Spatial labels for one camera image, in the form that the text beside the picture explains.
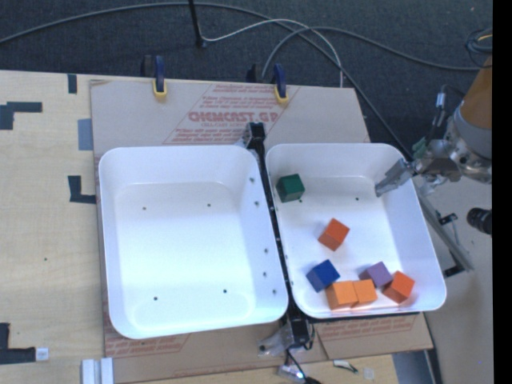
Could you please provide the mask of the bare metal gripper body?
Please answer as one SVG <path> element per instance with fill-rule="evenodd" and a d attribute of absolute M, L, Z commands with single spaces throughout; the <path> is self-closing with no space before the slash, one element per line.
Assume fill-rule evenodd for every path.
<path fill-rule="evenodd" d="M 413 145 L 414 168 L 424 176 L 441 176 L 451 182 L 466 177 L 483 184 L 492 183 L 492 162 L 475 153 L 458 139 L 422 138 Z"/>

